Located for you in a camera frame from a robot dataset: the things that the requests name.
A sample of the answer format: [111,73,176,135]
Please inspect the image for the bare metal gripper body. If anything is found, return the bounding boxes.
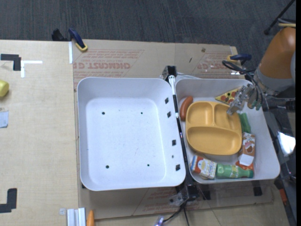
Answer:
[234,83,257,108]

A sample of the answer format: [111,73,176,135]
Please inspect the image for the yellow pizza slice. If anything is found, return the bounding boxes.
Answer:
[214,87,242,105]

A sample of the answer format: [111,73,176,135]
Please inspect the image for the small green bottle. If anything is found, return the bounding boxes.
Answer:
[238,112,252,134]

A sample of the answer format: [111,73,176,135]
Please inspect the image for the yellow divided plate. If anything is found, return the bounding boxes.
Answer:
[185,100,243,156]

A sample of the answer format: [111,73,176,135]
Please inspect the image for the brown and white carton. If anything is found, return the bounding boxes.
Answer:
[237,132,256,167]

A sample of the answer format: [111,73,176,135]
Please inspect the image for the white plastic tray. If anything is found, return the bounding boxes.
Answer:
[77,77,187,192]
[174,78,281,185]

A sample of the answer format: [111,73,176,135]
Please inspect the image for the red sausage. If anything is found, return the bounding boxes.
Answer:
[179,96,194,122]

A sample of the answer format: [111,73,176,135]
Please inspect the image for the thin black and white rod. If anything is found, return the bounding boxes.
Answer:
[168,75,189,186]

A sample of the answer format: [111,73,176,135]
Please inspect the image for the green bottle with yellow label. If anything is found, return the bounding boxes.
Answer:
[215,163,255,180]

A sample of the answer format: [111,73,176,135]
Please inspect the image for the orange and white packet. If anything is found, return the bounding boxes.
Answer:
[189,155,218,180]

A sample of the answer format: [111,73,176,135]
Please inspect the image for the brown cardboard board, red print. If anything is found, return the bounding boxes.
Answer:
[72,39,275,220]

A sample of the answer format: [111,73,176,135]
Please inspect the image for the orange carrot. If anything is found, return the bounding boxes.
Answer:
[86,210,95,226]

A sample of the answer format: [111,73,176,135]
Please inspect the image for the yellow cylinder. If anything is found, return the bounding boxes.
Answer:
[0,79,10,98]

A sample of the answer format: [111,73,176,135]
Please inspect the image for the black block with thin wires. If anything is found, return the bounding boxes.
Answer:
[162,65,178,80]
[169,184,201,206]

